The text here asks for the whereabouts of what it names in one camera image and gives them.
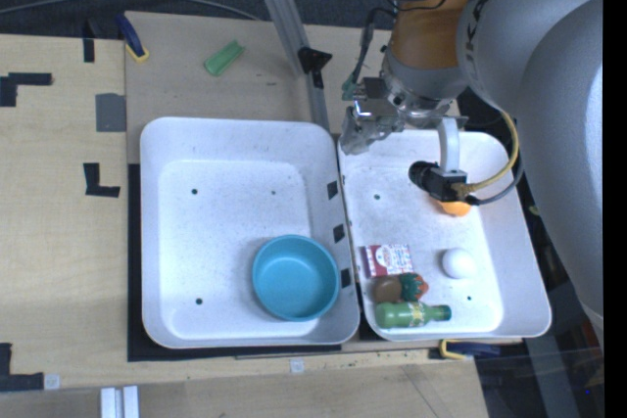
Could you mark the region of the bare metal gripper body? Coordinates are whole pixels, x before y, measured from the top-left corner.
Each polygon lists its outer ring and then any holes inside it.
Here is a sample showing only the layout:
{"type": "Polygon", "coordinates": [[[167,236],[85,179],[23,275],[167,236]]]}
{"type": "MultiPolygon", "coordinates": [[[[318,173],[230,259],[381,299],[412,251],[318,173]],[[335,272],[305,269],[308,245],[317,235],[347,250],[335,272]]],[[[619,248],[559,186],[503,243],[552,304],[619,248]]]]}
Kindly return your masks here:
{"type": "Polygon", "coordinates": [[[352,128],[359,133],[401,132],[407,126],[433,128],[452,102],[418,94],[398,79],[365,77],[353,93],[352,128]]]}

